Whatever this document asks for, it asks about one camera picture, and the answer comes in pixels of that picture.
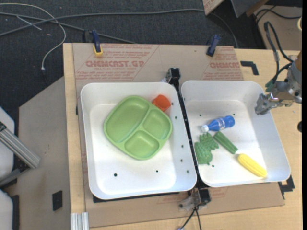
white cable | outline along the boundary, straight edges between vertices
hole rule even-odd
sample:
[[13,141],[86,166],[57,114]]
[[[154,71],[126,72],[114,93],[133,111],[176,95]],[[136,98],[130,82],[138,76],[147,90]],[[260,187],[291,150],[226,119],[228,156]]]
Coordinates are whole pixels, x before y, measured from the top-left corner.
[[[19,6],[28,6],[28,7],[37,8],[37,9],[39,9],[39,10],[45,12],[46,14],[48,14],[51,18],[55,19],[55,17],[54,17],[52,14],[50,14],[50,13],[47,12],[46,10],[44,10],[44,9],[38,7],[38,6],[35,6],[35,5],[24,4],[24,3],[0,3],[0,5],[19,5]],[[63,26],[61,26],[61,25],[59,24],[59,27],[62,29],[62,31],[63,31],[63,33],[64,33],[64,38],[63,38],[63,40],[62,40],[58,45],[56,45],[54,48],[52,48],[51,50],[49,50],[49,51],[45,54],[45,56],[44,56],[44,58],[43,58],[43,61],[42,61],[42,68],[41,68],[42,71],[45,71],[45,70],[46,70],[45,67],[44,67],[44,63],[45,63],[45,60],[46,60],[47,56],[48,56],[53,50],[55,50],[56,48],[60,47],[60,46],[65,42],[65,40],[66,40],[66,32],[65,32]]]
[[34,26],[36,29],[38,29],[38,30],[40,30],[40,31],[42,30],[42,28],[39,28],[38,26],[33,25],[32,23],[30,23],[30,22],[24,20],[23,18],[20,18],[19,15],[17,15],[16,17],[17,17],[19,20],[21,20],[21,21],[23,21],[23,22],[26,22],[26,23],[29,24],[29,25]]

wire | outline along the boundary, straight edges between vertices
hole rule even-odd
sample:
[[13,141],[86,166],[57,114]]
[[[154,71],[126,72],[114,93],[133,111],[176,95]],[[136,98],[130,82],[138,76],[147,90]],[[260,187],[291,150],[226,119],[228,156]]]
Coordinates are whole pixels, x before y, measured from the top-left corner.
[[275,76],[272,78],[273,82],[276,82],[277,81],[277,78],[278,78],[278,75],[283,71],[283,70],[286,70],[286,69],[289,69],[289,67],[292,65],[292,62],[288,63],[287,65],[283,66],[276,74]]
[[[179,9],[179,10],[154,11],[154,12],[111,12],[111,13],[103,12],[103,13],[88,13],[88,14],[67,15],[67,16],[61,16],[61,17],[57,17],[57,18],[54,18],[54,19],[47,19],[47,20],[39,19],[39,18],[35,18],[35,17],[29,17],[29,16],[27,16],[27,17],[22,16],[22,15],[19,15],[19,16],[20,17],[24,17],[24,18],[40,20],[39,22],[36,22],[36,23],[32,24],[32,25],[38,25],[38,24],[46,23],[46,22],[54,22],[54,21],[57,22],[58,20],[77,18],[77,17],[87,17],[87,16],[101,16],[101,15],[155,15],[155,14],[167,14],[167,13],[178,13],[178,12],[202,12],[202,13],[205,13],[205,11],[201,10],[201,9]],[[2,15],[13,15],[13,14],[4,13],[4,12],[0,12],[0,14],[2,14]],[[212,14],[212,15],[217,17],[219,20],[221,20],[226,25],[226,27],[228,28],[228,30],[230,31],[230,33],[232,34],[232,36],[234,38],[234,42],[235,42],[236,48],[238,48],[238,43],[237,43],[236,37],[235,37],[233,31],[231,30],[231,28],[228,26],[228,24],[222,18],[217,16],[216,14]],[[67,24],[59,23],[59,22],[57,22],[57,23],[61,24],[61,25],[64,25],[64,26],[68,26],[68,27],[77,29],[77,30],[81,30],[80,28],[77,28],[77,27],[74,27],[74,26],[71,26],[71,25],[67,25]],[[22,29],[28,28],[29,26],[31,26],[31,25],[19,27],[19,28],[16,28],[16,29],[4,32],[4,33],[1,33],[0,36],[5,36],[5,35],[8,35],[8,34],[20,31]],[[116,39],[116,40],[119,40],[119,41],[125,41],[125,42],[129,42],[129,43],[134,43],[135,44],[135,42],[124,40],[124,39],[121,39],[121,38],[111,37],[111,36],[108,36],[108,35],[103,35],[103,36],[104,37],[113,38],[113,39]]]
[[266,15],[269,11],[272,11],[272,9],[274,9],[275,7],[276,7],[276,5],[273,6],[273,7],[271,7],[270,9],[267,9],[267,11],[266,11],[265,13],[263,13],[263,15],[260,16],[260,18],[258,19],[257,17],[258,17],[258,15],[259,15],[259,13],[262,12],[262,11],[264,11],[264,10],[260,10],[260,11],[255,15],[255,16],[256,16],[256,20],[257,20],[256,26],[259,24],[259,21],[261,20],[261,18],[262,18],[264,15]]
[[201,230],[201,219],[200,219],[200,216],[198,214],[198,206],[195,208],[195,211],[196,211],[196,215],[197,215],[198,225],[199,225],[200,230]]
[[195,212],[195,210],[196,210],[196,208],[193,208],[193,211],[192,211],[192,213],[190,214],[190,216],[188,217],[188,219],[186,220],[186,222],[182,225],[182,227],[181,228],[179,228],[178,230],[181,230],[181,229],[183,229],[185,226],[186,226],[186,224],[189,222],[189,220],[192,218],[192,216],[194,215],[194,212]]
[[193,208],[193,211],[192,213],[190,214],[190,216],[188,217],[188,219],[186,220],[186,222],[182,225],[182,227],[180,227],[178,230],[182,230],[186,225],[187,223],[190,221],[190,219],[192,218],[192,216],[194,215],[194,212],[196,212],[196,215],[197,215],[197,220],[198,220],[198,225],[200,227],[200,230],[201,230],[201,219],[200,219],[200,216],[198,214],[198,206],[194,207]]
[[[50,14],[49,12],[47,12],[46,10],[38,7],[38,6],[35,6],[35,5],[31,5],[31,4],[24,4],[24,3],[0,3],[0,5],[19,5],[19,6],[27,6],[27,7],[33,7],[33,8],[36,8],[36,9],[39,9],[41,11],[43,11],[44,13],[48,14],[52,20],[56,21],[57,22],[57,19],[52,15]],[[46,69],[45,69],[45,66],[44,66],[44,63],[45,63],[45,60],[47,58],[47,56],[55,49],[57,49],[58,47],[60,47],[66,40],[66,32],[64,30],[64,28],[59,24],[59,27],[62,29],[63,33],[64,33],[64,38],[63,40],[58,44],[56,45],[55,47],[53,47],[51,50],[49,50],[43,57],[43,60],[42,60],[42,67],[41,67],[41,70],[42,70],[42,73],[43,73],[43,77],[44,77],[44,80],[46,82],[46,84],[48,85],[48,82],[47,82],[47,76],[46,76]]]
[[271,36],[270,36],[270,32],[269,32],[269,28],[268,28],[268,24],[271,25],[270,22],[266,22],[264,23],[264,30],[266,32],[266,35],[267,35],[267,39],[271,45],[271,48],[273,50],[273,54],[274,54],[274,58],[275,58],[275,61],[276,61],[276,74],[278,73],[279,71],[279,57],[278,57],[278,53],[277,53],[277,50],[271,40]]
[[[63,20],[63,19],[71,19],[71,18],[77,18],[77,17],[88,17],[88,16],[101,16],[101,15],[153,15],[153,14],[166,14],[166,13],[177,13],[177,12],[190,12],[190,11],[195,11],[195,12],[204,12],[204,10],[200,9],[180,9],[180,10],[168,10],[168,11],[156,11],[156,12],[111,12],[111,13],[86,13],[86,14],[75,14],[75,15],[66,15],[66,16],[61,16],[57,18],[51,18],[51,19],[46,19],[46,20],[41,20],[39,22],[33,23],[32,25],[38,25],[50,21],[57,21],[57,20]],[[8,35],[17,31],[20,31],[22,29],[28,28],[31,25],[25,25],[4,33],[1,33],[0,36]]]
[[267,11],[267,12],[271,12],[271,13],[276,14],[277,16],[279,16],[279,17],[281,17],[281,18],[288,19],[288,20],[299,19],[299,18],[301,18],[301,16],[294,16],[294,17],[284,16],[284,15],[282,15],[282,14],[279,14],[279,13],[277,13],[277,12],[271,10],[271,9],[273,9],[273,8],[275,8],[275,6],[273,6],[273,7],[270,8],[270,9],[262,9],[262,10],[259,10],[257,14],[259,14],[259,13],[262,12],[262,11]]
[[232,34],[232,37],[234,38],[236,48],[239,48],[238,43],[237,43],[237,41],[236,41],[236,36],[235,36],[235,34],[233,33],[233,31],[231,30],[231,28],[228,26],[228,24],[227,24],[221,17],[217,16],[216,14],[214,14],[214,13],[210,13],[210,14],[213,15],[213,16],[215,16],[216,18],[220,19],[220,20],[227,26],[228,30],[229,30],[230,33]]
[[290,59],[290,58],[284,53],[284,51],[283,51],[283,49],[282,49],[282,46],[281,46],[281,44],[280,44],[280,42],[279,42],[277,33],[276,33],[276,31],[275,31],[273,25],[272,25],[269,21],[267,21],[267,22],[264,23],[264,30],[265,30],[266,33],[267,33],[267,38],[268,38],[268,40],[269,40],[270,45],[272,46],[272,45],[273,45],[273,42],[270,40],[270,33],[269,33],[268,25],[270,26],[270,28],[272,29],[272,31],[273,31],[273,33],[274,33],[274,36],[275,36],[275,39],[276,39],[276,43],[277,43],[277,45],[278,45],[278,48],[279,48],[281,54],[283,55],[283,57],[284,57],[285,59],[287,59],[287,60],[289,60],[290,62],[292,62],[293,60]]
[[[23,22],[26,22],[27,24],[29,24],[29,25],[32,25],[30,22],[28,22],[28,21],[26,21],[26,20],[24,20],[23,18],[20,18],[19,16],[16,16],[19,20],[21,20],[21,21],[23,21]],[[38,26],[36,26],[36,25],[34,25],[34,27],[36,28],[36,29],[38,29],[38,30],[42,30],[42,28],[39,28]]]
[[[20,15],[20,14],[15,14],[15,13],[0,12],[0,14],[7,15],[7,16],[13,16],[13,17],[27,18],[27,19],[32,19],[32,20],[39,20],[39,21],[43,21],[44,20],[44,19],[41,19],[41,18],[31,17],[31,16],[27,16],[27,15]],[[62,26],[65,26],[65,27],[69,27],[69,28],[72,28],[72,29],[75,29],[75,30],[79,30],[79,31],[84,31],[85,30],[85,29],[83,29],[81,27],[70,25],[70,24],[61,23],[61,22],[58,22],[58,21],[49,21],[49,23],[59,24],[59,25],[62,25]],[[110,36],[110,35],[106,35],[106,34],[101,34],[101,33],[97,33],[97,34],[99,36],[107,37],[107,38],[110,38],[110,39],[115,39],[115,40],[122,41],[122,42],[125,42],[125,43],[136,44],[136,42],[129,41],[129,40],[126,40],[126,39],[122,39],[122,38],[118,38],[118,37],[114,37],[114,36]]]

wooden table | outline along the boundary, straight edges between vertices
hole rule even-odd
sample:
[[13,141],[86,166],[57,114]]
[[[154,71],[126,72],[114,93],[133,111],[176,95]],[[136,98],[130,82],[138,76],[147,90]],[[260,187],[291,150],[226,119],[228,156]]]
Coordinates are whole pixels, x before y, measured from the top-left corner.
[[[236,49],[239,61],[253,61],[259,75],[253,75],[251,68],[241,67],[244,80],[251,80],[263,88],[275,74],[276,63],[271,50]],[[298,51],[286,51],[287,55],[297,56]],[[79,142],[79,123],[76,116],[76,89],[73,67],[72,44],[63,45],[64,78],[67,115],[68,156],[70,175],[71,213],[85,212],[82,161]],[[281,59],[281,66],[287,62]],[[272,115],[288,157],[291,175],[295,184],[293,192],[285,194],[282,207],[258,208],[238,212],[227,212],[201,216],[202,228],[205,230],[299,230],[303,228],[302,220],[302,136],[297,124],[302,120],[301,105],[279,107],[272,110]],[[157,220],[134,224],[94,228],[95,230],[175,230],[185,222],[185,218]],[[196,217],[192,217],[186,230],[198,229]]]

bottle cap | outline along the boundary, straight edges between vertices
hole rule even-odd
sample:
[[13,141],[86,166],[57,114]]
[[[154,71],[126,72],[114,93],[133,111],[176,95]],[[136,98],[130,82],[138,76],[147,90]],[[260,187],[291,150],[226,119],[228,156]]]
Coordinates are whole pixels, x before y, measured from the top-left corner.
[[203,125],[203,126],[201,126],[201,131],[202,131],[203,133],[208,132],[208,131],[209,131],[208,125]]
[[170,106],[170,101],[164,95],[158,95],[154,100],[153,104],[165,112]]

yellow toy corn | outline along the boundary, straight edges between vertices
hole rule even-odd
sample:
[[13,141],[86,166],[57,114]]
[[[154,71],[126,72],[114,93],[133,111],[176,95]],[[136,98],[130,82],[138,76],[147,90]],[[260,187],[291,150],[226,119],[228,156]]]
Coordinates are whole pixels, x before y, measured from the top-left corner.
[[237,159],[243,167],[245,167],[246,169],[248,169],[250,172],[254,173],[255,175],[259,177],[267,176],[267,171],[248,155],[241,153],[239,154]]

